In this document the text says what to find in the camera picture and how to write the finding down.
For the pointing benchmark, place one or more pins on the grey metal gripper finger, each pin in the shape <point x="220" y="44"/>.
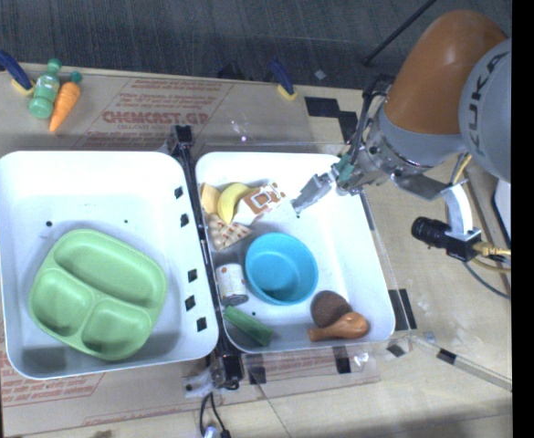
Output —
<point x="313" y="187"/>
<point x="314" y="198"/>

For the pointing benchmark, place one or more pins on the orange and white carton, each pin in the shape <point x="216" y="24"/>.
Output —
<point x="262" y="199"/>

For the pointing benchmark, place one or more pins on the green plastic bottle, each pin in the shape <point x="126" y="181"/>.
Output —
<point x="45" y="90"/>

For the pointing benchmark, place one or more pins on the brown round cookie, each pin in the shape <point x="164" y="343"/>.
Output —
<point x="329" y="307"/>

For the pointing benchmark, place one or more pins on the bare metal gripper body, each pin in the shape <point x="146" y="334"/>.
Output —
<point x="376" y="167"/>

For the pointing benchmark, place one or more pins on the yellow wedge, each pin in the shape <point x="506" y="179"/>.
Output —
<point x="209" y="199"/>

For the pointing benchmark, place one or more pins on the white can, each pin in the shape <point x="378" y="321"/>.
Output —
<point x="230" y="281"/>

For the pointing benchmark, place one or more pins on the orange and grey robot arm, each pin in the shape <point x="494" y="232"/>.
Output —
<point x="435" y="76"/>

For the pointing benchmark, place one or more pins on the green divided plate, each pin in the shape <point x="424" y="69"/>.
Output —
<point x="97" y="290"/>

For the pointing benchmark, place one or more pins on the orange carrot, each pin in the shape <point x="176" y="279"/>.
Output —
<point x="65" y="101"/>

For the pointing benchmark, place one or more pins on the black cylinder on white bracket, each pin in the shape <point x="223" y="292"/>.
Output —
<point x="458" y="240"/>

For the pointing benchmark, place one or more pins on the blue bowl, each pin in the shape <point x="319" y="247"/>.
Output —
<point x="280" y="267"/>

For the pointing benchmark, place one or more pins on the yellow banana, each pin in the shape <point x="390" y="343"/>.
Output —
<point x="230" y="201"/>

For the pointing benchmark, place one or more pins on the orange chicken drumstick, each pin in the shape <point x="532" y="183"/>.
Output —
<point x="344" y="326"/>

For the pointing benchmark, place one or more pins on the white plastic tray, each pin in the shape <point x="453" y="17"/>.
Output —
<point x="111" y="180"/>
<point x="339" y="253"/>

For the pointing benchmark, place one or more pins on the green cucumber stick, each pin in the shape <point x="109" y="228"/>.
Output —
<point x="248" y="326"/>

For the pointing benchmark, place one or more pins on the pale bumpy corn cob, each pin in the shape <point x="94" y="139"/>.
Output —
<point x="215" y="231"/>

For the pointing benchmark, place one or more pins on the thin black rod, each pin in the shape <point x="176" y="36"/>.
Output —
<point x="198" y="217"/>

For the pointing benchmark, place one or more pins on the brown cardboard board red print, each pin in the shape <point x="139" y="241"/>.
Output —
<point x="157" y="117"/>

